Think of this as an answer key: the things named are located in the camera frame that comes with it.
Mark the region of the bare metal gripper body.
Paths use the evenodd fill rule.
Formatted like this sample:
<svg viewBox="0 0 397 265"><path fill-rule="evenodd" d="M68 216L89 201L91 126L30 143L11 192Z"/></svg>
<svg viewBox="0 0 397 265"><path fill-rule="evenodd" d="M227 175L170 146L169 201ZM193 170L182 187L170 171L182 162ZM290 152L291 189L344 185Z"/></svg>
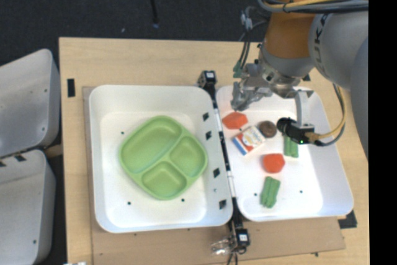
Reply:
<svg viewBox="0 0 397 265"><path fill-rule="evenodd" d="M241 89L248 91L258 87L270 88L273 94L283 98L301 81L300 78L285 76L272 66L255 63L247 64L241 76Z"/></svg>

